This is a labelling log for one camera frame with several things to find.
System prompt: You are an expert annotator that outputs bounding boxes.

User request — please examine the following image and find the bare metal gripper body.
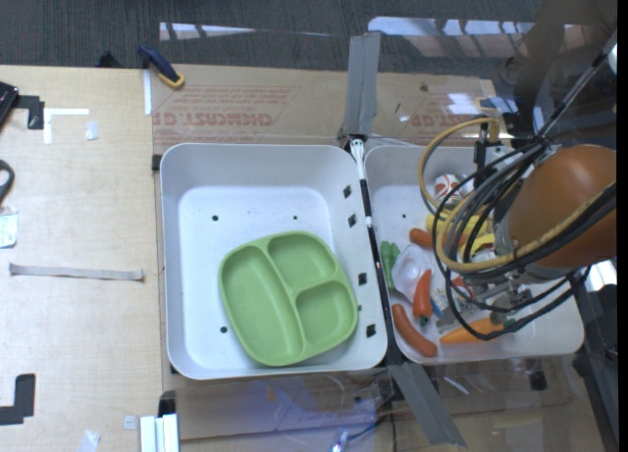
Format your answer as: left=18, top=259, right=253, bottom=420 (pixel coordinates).
left=474, top=274, right=537, bottom=315

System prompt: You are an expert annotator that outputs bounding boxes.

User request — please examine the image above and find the white plastic tray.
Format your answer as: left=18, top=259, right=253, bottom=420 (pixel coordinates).
left=159, top=142, right=390, bottom=381
left=363, top=144, right=587, bottom=367

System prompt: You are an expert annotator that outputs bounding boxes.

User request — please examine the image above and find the orange carrot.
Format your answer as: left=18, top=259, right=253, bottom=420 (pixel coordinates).
left=412, top=269, right=435, bottom=327
left=439, top=317, right=516, bottom=345

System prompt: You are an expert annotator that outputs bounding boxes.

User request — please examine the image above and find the yellow banana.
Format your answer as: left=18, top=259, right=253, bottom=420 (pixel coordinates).
left=425, top=213, right=497, bottom=256

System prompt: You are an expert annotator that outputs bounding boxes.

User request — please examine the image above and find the white and blue packet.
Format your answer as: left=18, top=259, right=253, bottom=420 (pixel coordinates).
left=430, top=286, right=473, bottom=326

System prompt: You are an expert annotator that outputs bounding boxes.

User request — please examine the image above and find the long orange sausage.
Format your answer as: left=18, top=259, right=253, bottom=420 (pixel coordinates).
left=391, top=303, right=439, bottom=359

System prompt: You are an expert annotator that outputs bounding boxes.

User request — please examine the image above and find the white fried egg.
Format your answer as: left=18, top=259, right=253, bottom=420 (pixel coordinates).
left=391, top=243, right=437, bottom=305

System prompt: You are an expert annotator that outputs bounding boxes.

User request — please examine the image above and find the short orange sausage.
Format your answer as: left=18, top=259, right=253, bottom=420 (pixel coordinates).
left=409, top=227, right=436, bottom=250

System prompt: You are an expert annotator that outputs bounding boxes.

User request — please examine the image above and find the white and orange can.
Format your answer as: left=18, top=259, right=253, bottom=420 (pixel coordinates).
left=434, top=173, right=475, bottom=210

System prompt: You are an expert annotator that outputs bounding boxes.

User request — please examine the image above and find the green divided plate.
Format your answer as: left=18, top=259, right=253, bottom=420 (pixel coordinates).
left=217, top=230, right=360, bottom=369

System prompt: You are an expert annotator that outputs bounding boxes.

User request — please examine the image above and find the brown cardboard board red print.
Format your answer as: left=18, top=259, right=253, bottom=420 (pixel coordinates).
left=150, top=64, right=593, bottom=442

